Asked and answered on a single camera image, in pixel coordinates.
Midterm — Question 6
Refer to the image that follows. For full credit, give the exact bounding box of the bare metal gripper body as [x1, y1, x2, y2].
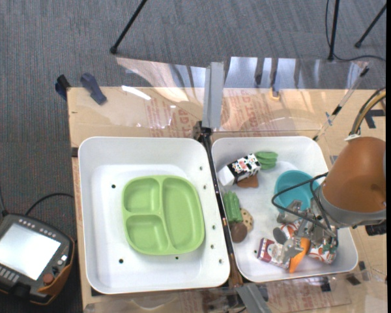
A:
[297, 207, 339, 251]

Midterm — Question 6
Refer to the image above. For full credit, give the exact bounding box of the orange carrot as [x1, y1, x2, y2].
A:
[287, 236, 311, 275]

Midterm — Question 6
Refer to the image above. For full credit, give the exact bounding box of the orange and white can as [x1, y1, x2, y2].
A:
[279, 222, 301, 241]
[307, 236, 339, 265]

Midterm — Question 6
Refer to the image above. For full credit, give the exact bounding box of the red and white carton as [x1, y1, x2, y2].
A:
[256, 237, 291, 270]

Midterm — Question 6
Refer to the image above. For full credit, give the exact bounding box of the teal bowl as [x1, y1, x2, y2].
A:
[274, 170, 321, 214]

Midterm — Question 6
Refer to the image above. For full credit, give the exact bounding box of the white plastic tray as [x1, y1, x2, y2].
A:
[210, 136, 360, 284]
[78, 136, 231, 295]

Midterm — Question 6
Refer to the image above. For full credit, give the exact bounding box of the chocolate chip biscuit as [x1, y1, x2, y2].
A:
[239, 207, 255, 233]

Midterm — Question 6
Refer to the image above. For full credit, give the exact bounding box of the brown round doughnut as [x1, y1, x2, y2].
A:
[229, 222, 249, 244]

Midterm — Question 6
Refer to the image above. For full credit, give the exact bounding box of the brown flat toy food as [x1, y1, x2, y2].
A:
[237, 173, 259, 189]

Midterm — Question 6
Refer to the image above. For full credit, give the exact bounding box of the green sliced cucumber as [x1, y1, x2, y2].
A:
[254, 150, 279, 171]

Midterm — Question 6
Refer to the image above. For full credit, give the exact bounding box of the green asparagus bunch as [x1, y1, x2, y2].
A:
[222, 190, 244, 224]

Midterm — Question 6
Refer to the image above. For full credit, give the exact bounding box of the cow print milk carton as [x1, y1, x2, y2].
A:
[216, 153, 262, 187]

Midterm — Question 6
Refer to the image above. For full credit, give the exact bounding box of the green divided plate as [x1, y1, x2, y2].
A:
[121, 175, 206, 256]

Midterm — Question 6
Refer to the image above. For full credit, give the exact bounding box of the black block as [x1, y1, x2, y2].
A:
[192, 121, 213, 143]

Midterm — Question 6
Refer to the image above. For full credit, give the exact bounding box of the brown cardboard board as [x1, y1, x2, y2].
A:
[66, 86, 387, 313]

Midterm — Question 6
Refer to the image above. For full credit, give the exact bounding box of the black cylinder on white bracket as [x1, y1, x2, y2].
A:
[364, 222, 387, 237]

